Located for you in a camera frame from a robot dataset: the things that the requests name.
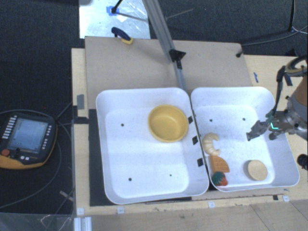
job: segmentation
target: black floor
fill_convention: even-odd
[[[307,1],[296,0],[294,26],[307,25]],[[173,39],[238,42],[267,41],[291,35],[292,0],[159,0],[165,16],[193,11],[167,21]],[[79,39],[78,0],[0,0],[0,112],[28,109],[57,117],[71,102],[71,48],[84,47]],[[243,46],[245,54],[307,54],[307,35]],[[72,108],[60,117],[72,119]],[[71,142],[62,127],[58,146],[43,167],[25,171],[0,169],[0,211],[55,213],[72,185]],[[59,210],[70,213],[67,201]]]

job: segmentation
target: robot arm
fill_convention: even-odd
[[[266,114],[268,118],[265,122],[257,121],[247,134],[250,141],[267,130],[271,131],[269,135],[271,140],[277,138],[282,133],[297,134],[307,140],[307,66],[296,68],[295,65],[306,60],[307,55],[292,60],[287,66],[283,66],[277,74],[277,94],[274,108]],[[277,105],[282,91],[282,80],[286,79],[287,84],[291,85],[290,77],[303,77],[291,97],[288,97],[287,108],[284,111],[277,111]]]

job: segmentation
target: red button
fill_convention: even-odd
[[[2,151],[1,151],[1,155],[2,155],[2,156],[8,157],[8,156],[10,155],[10,150],[8,150],[8,149],[2,150]]]

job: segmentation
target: white tray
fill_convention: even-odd
[[[163,143],[150,133],[150,111],[161,104],[192,117],[186,136]],[[203,194],[209,179],[191,103],[179,88],[106,90],[96,99],[105,193],[115,204]]]
[[[197,88],[191,94],[192,107],[202,139],[209,132],[219,135],[214,148],[220,149],[230,173],[225,173],[227,186],[217,186],[223,192],[296,185],[299,172],[284,134],[269,139],[270,132],[251,141],[246,133],[257,120],[264,121],[275,105],[272,94],[261,87]],[[206,162],[210,177],[213,172],[209,155]],[[263,181],[251,179],[247,173],[249,160],[262,161],[268,170]]]

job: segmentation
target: green light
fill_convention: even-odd
[[[279,129],[279,128],[275,128],[272,122],[270,123],[270,125],[271,125],[271,129]]]

